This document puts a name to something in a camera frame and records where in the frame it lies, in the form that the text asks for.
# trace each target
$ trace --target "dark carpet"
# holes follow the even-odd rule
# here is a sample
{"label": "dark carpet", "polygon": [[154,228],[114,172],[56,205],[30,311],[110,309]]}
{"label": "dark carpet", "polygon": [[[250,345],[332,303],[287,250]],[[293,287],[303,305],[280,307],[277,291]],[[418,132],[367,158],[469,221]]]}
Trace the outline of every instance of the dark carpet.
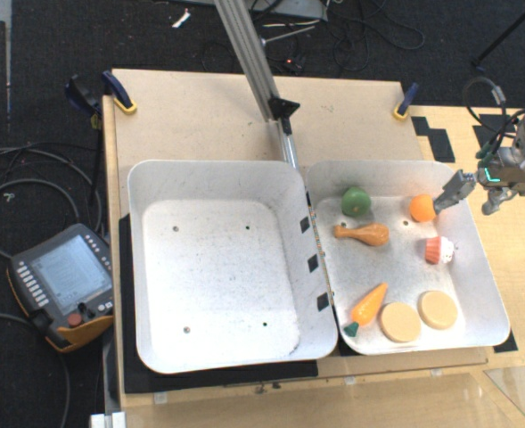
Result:
{"label": "dark carpet", "polygon": [[[173,29],[185,7],[191,18]],[[269,44],[267,54],[275,75],[400,81],[405,90],[416,82],[415,104],[463,105],[464,85],[484,75],[502,87],[508,107],[523,108],[525,20],[482,60],[483,70],[474,68],[471,59],[524,13],[525,0],[343,0],[330,4],[327,23]],[[263,25],[294,21],[299,19],[268,14],[256,23],[260,35],[268,38],[289,29]],[[111,68],[241,72],[210,6],[159,0],[12,0],[7,117],[4,40],[0,23],[0,147],[52,143],[42,147],[71,158],[88,174],[96,133],[65,98],[64,86],[72,75],[78,74],[98,96],[103,92],[100,74]],[[304,59],[302,71],[287,70],[284,61],[291,57]],[[359,106],[359,97],[354,103]],[[494,105],[490,91],[471,89],[470,105]],[[82,219],[93,224],[86,183],[61,164],[25,155],[8,174],[11,159],[0,159],[0,182],[7,176],[57,181],[75,195]],[[103,167],[98,187],[105,201]],[[40,243],[70,224],[70,212],[58,195],[24,186],[13,193],[16,202],[0,199],[0,245],[8,251]],[[21,316],[5,268],[0,256],[0,312]],[[91,414],[103,412],[101,343],[64,359],[71,381],[66,426],[88,426]],[[64,382],[58,356],[42,339],[23,325],[0,319],[0,426],[58,426]]]}

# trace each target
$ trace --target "black bracket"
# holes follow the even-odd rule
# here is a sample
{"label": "black bracket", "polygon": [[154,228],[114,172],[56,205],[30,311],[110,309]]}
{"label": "black bracket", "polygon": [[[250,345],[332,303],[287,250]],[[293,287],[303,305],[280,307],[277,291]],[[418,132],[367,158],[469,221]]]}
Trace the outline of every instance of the black bracket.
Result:
{"label": "black bracket", "polygon": [[299,103],[273,96],[268,100],[272,117],[282,121],[282,129],[286,135],[291,135],[290,116],[299,108]]}

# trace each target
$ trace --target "table top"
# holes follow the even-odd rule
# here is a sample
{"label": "table top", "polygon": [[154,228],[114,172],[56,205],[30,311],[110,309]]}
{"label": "table top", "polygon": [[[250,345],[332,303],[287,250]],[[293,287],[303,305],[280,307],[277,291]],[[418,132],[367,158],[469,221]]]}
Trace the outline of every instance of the table top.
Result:
{"label": "table top", "polygon": [[[113,73],[138,105],[135,114],[125,115],[110,97],[103,98],[111,256],[120,312],[118,221],[128,213],[131,167],[149,159],[279,160],[281,152],[276,126],[261,118],[243,75]],[[275,81],[283,98],[301,103],[291,124],[302,176],[321,160],[434,160],[428,138],[416,135],[411,118],[400,121],[392,116],[403,99],[397,82],[285,77]],[[411,106],[409,112],[426,118],[430,128],[447,131],[455,152],[455,163],[449,164],[452,169],[476,168],[474,153],[479,145],[472,128],[476,121],[466,109]],[[168,395],[120,391],[127,426],[242,426],[245,420],[257,426],[283,424],[285,417],[291,417],[289,426],[297,426],[298,421],[300,426],[324,421],[353,426],[356,419],[380,426],[379,411],[386,415],[382,426],[391,426],[391,420],[402,422],[404,415],[416,426],[434,426],[451,416],[467,426],[482,426],[483,420],[495,426],[525,426],[525,401],[518,400],[525,383],[525,198],[503,203],[499,212],[488,217],[480,212],[485,200],[485,192],[477,189],[467,202],[517,350],[495,353],[487,347],[368,357],[333,353],[318,360],[316,379],[170,391]],[[115,341],[122,389],[119,316]],[[438,402],[440,392],[447,396]],[[354,404],[356,399],[366,405]],[[313,411],[314,422],[303,416],[308,411]]]}

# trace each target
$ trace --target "carrot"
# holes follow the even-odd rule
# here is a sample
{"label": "carrot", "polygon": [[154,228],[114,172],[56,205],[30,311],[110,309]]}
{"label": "carrot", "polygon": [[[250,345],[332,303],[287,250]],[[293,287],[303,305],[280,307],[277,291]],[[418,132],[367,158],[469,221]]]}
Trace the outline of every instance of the carrot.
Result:
{"label": "carrot", "polygon": [[375,318],[381,308],[388,287],[389,285],[386,282],[380,283],[354,306],[351,310],[353,323],[343,328],[343,331],[348,336],[354,337],[359,326],[366,325]]}

